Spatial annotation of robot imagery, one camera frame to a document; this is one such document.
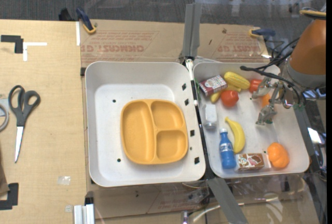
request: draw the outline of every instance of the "blue water bottle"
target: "blue water bottle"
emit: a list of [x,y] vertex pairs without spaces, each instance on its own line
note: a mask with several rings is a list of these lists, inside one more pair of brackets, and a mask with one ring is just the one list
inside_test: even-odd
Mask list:
[[219,144],[219,153],[222,159],[222,166],[224,169],[232,169],[236,166],[234,157],[233,144],[228,139],[228,130],[226,128],[219,129],[220,136],[222,137]]

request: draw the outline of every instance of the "white bottle cap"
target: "white bottle cap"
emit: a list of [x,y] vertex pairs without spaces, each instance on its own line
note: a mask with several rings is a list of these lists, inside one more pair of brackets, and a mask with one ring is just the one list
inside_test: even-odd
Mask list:
[[227,128],[220,128],[219,129],[219,133],[228,133],[228,130],[227,130]]

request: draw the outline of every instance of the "yellow plate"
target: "yellow plate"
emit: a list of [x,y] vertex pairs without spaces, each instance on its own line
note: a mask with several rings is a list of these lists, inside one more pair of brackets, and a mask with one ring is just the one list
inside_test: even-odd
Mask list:
[[121,111],[121,140],[127,157],[135,163],[178,161],[188,150],[184,115],[170,101],[131,101]]

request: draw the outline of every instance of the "scissors blade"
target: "scissors blade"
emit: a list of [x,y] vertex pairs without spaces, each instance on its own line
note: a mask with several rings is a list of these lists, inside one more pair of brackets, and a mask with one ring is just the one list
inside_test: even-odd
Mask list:
[[23,128],[24,127],[17,127],[17,134],[16,134],[16,144],[15,144],[15,163],[19,158],[21,142],[22,142],[22,135],[23,135]]

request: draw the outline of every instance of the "bottle label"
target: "bottle label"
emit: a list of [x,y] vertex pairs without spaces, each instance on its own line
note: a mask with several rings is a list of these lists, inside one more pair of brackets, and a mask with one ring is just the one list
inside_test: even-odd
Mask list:
[[220,144],[219,150],[220,150],[220,153],[224,152],[224,151],[233,151],[233,145],[231,142],[222,143],[222,144]]

